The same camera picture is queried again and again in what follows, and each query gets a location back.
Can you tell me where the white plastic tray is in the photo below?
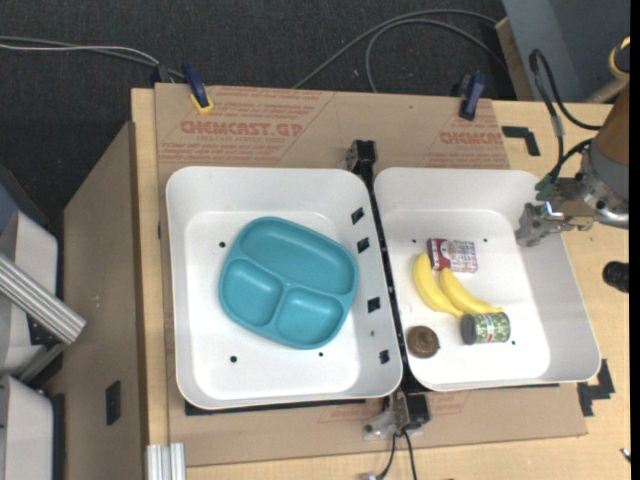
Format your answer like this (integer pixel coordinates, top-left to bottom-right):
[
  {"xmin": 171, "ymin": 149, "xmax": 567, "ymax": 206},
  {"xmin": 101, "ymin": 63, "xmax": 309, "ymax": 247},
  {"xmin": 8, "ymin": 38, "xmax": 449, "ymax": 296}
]
[
  {"xmin": 164, "ymin": 165, "xmax": 404, "ymax": 411},
  {"xmin": 372, "ymin": 166, "xmax": 602, "ymax": 393}
]

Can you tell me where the red and white carton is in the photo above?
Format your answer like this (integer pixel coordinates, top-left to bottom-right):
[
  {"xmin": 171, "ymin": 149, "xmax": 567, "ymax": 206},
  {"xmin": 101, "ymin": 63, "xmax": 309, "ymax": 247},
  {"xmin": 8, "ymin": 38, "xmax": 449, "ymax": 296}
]
[{"xmin": 426, "ymin": 237, "xmax": 479, "ymax": 274}]

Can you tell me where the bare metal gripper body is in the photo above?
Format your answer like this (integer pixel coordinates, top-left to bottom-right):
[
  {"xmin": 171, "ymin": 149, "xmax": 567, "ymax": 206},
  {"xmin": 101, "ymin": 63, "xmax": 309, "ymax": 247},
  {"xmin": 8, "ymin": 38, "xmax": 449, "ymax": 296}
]
[{"xmin": 546, "ymin": 177, "xmax": 631, "ymax": 234}]

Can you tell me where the brown cardboard board red print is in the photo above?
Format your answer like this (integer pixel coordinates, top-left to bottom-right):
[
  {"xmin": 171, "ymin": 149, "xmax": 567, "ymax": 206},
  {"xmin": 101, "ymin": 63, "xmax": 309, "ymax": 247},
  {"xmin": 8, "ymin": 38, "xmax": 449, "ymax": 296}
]
[{"xmin": 153, "ymin": 82, "xmax": 589, "ymax": 469}]

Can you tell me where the green can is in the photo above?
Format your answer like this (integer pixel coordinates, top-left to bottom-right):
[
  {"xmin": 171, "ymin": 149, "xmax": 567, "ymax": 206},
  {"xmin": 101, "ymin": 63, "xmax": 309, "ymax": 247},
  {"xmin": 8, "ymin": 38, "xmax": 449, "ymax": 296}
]
[{"xmin": 459, "ymin": 310, "xmax": 512, "ymax": 346}]

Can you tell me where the blue divided plate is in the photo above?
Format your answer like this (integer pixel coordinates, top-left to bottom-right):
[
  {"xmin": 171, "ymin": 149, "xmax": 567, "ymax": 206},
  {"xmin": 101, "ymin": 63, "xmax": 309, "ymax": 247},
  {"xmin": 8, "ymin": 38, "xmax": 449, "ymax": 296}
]
[{"xmin": 217, "ymin": 216, "xmax": 360, "ymax": 351}]

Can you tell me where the brown doughnut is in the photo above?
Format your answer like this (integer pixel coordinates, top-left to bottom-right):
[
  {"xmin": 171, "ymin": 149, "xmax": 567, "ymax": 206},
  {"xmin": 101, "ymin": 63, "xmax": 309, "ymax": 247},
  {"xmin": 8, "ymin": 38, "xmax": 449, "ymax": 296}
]
[{"xmin": 405, "ymin": 325, "xmax": 442, "ymax": 359}]

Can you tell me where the thin black rod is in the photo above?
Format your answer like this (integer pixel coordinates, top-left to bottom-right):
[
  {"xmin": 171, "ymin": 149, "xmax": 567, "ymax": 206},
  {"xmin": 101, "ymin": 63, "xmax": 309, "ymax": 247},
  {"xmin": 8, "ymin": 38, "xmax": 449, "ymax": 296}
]
[{"xmin": 363, "ymin": 161, "xmax": 412, "ymax": 395}]

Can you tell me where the yellow banana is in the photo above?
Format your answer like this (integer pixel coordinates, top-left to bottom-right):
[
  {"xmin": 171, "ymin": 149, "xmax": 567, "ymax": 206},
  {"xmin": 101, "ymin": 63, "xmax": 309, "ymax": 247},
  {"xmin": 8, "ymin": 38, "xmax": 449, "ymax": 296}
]
[
  {"xmin": 438, "ymin": 266, "xmax": 504, "ymax": 316},
  {"xmin": 412, "ymin": 252, "xmax": 465, "ymax": 319}
]

